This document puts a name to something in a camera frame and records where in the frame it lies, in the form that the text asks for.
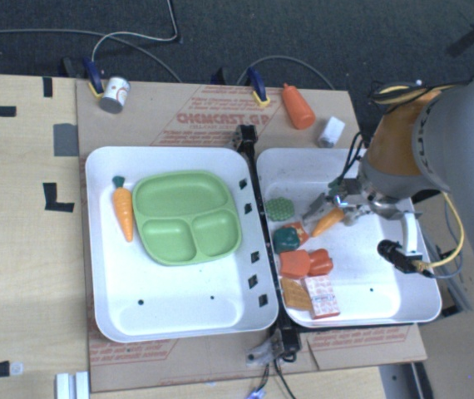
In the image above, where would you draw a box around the white can with orange print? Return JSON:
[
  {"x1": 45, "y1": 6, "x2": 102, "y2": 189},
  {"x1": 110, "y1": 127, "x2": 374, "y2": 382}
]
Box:
[{"x1": 98, "y1": 76, "x2": 131, "y2": 115}]

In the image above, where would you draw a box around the dark green bell pepper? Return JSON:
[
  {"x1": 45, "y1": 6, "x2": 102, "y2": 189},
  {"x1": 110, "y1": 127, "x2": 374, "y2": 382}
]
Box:
[{"x1": 272, "y1": 227, "x2": 301, "y2": 254}]

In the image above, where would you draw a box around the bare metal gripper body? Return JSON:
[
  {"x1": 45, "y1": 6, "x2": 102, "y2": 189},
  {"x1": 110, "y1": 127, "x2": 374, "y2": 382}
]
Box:
[{"x1": 328, "y1": 176, "x2": 424, "y2": 224}]

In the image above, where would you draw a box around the black cylinder on white bracket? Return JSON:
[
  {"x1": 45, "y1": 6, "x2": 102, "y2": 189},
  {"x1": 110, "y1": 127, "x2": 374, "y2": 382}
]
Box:
[{"x1": 377, "y1": 210, "x2": 425, "y2": 274}]

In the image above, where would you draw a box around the red bell pepper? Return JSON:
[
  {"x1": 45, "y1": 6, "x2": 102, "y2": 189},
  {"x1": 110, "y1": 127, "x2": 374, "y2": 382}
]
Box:
[{"x1": 307, "y1": 248, "x2": 334, "y2": 278}]

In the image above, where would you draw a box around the red packet with yellow print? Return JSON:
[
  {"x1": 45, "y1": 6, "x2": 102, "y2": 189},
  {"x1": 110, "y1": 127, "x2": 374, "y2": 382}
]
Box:
[{"x1": 284, "y1": 221, "x2": 309, "y2": 247}]

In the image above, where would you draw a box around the white plastic tray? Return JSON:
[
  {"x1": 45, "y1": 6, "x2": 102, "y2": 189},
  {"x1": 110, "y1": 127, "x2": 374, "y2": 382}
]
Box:
[
  {"x1": 255, "y1": 146, "x2": 443, "y2": 328},
  {"x1": 85, "y1": 145, "x2": 279, "y2": 343}
]

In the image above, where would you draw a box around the orange bottle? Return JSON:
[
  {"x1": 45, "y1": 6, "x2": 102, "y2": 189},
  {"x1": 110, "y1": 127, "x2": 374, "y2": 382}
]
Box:
[{"x1": 281, "y1": 82, "x2": 317, "y2": 131}]

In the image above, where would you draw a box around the orange carrot with green top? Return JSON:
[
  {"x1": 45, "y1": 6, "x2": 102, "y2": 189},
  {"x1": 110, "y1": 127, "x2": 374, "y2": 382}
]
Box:
[{"x1": 111, "y1": 175, "x2": 135, "y2": 244}]

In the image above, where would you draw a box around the black block with thin wires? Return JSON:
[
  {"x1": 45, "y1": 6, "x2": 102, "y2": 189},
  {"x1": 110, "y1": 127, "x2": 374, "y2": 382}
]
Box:
[
  {"x1": 232, "y1": 124, "x2": 259, "y2": 154},
  {"x1": 272, "y1": 326, "x2": 303, "y2": 363}
]

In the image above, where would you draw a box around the pink and white carton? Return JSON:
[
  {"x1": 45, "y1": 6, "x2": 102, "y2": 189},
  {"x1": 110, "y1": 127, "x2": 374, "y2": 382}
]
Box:
[{"x1": 301, "y1": 274, "x2": 341, "y2": 320}]

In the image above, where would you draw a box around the green divided plate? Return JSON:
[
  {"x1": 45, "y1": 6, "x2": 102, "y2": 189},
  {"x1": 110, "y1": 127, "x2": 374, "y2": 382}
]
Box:
[{"x1": 131, "y1": 170, "x2": 243, "y2": 267}]

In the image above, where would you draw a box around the green dotted biscuit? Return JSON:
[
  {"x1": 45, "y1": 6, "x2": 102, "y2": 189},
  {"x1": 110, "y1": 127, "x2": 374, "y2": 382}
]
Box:
[{"x1": 264, "y1": 196, "x2": 295, "y2": 223}]

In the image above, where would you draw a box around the orange block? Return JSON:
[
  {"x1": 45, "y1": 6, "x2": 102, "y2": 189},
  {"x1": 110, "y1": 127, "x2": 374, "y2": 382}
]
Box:
[{"x1": 279, "y1": 249, "x2": 312, "y2": 280}]

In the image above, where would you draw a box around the brown waffle biscuit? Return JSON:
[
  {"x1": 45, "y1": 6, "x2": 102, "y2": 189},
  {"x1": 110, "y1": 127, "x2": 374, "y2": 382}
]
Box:
[{"x1": 279, "y1": 277, "x2": 314, "y2": 312}]

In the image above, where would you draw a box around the brown cardboard board, red print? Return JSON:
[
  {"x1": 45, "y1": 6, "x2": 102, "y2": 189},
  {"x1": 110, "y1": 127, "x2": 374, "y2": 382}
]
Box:
[{"x1": 75, "y1": 79, "x2": 428, "y2": 393}]

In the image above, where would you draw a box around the small white cylinder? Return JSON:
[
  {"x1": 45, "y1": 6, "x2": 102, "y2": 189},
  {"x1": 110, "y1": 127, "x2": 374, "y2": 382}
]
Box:
[{"x1": 317, "y1": 116, "x2": 346, "y2": 149}]

